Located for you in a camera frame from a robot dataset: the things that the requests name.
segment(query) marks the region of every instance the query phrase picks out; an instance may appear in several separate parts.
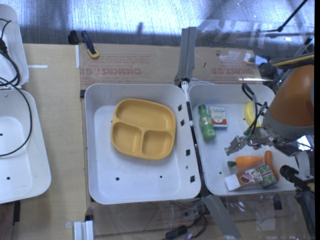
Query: yellow banana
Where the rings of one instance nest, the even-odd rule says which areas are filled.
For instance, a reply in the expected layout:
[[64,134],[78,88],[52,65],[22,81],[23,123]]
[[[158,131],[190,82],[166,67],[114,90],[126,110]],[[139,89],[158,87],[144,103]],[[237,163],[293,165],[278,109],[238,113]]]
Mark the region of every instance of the yellow banana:
[[[244,107],[244,118],[247,124],[250,126],[252,122],[255,120],[255,113],[254,113],[254,105],[250,101]],[[260,127],[259,121],[256,122],[256,127]]]

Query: yellow divided plate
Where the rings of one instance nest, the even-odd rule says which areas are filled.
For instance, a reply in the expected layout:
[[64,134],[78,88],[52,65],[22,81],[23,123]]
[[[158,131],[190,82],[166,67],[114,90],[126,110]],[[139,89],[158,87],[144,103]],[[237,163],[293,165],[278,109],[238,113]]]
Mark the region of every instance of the yellow divided plate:
[[137,98],[120,101],[114,110],[111,141],[119,152],[143,159],[167,157],[174,146],[176,118],[165,105]]

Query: orange carrot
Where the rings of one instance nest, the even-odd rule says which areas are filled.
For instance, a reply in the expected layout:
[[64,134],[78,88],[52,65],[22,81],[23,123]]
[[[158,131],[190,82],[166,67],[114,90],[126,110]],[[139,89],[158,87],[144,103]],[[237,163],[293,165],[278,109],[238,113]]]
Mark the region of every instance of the orange carrot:
[[274,174],[274,177],[276,178],[276,180],[278,181],[279,180],[279,174],[278,172],[276,171],[275,167],[274,167],[274,164],[272,163],[272,153],[270,150],[267,150],[266,152],[264,152],[264,163],[266,165],[269,165],[270,166],[270,169],[271,171],[273,172]]
[[235,158],[235,161],[228,161],[228,167],[234,167],[237,166],[239,168],[242,167],[248,167],[253,166],[260,161],[262,161],[264,158],[261,156],[253,156],[253,155],[244,155],[244,156],[238,156]]

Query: bottle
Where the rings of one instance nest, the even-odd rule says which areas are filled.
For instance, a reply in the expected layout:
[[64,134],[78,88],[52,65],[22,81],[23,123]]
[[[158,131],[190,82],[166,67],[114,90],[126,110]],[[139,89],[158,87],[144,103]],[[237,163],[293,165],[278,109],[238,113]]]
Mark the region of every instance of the bottle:
[[216,132],[211,116],[207,113],[206,105],[201,104],[198,106],[198,109],[200,112],[199,122],[203,139],[205,141],[213,140],[216,137]]

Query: blue and yellow clamp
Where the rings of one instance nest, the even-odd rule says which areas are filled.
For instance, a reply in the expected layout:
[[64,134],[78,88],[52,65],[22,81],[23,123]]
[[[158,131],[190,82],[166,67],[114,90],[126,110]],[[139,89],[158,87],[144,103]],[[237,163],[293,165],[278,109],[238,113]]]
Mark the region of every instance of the blue and yellow clamp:
[[83,37],[83,42],[86,43],[86,51],[88,52],[89,56],[92,59],[96,59],[99,57],[99,52],[94,47],[94,44],[91,41],[90,36],[88,35],[87,31],[82,31],[81,36]]

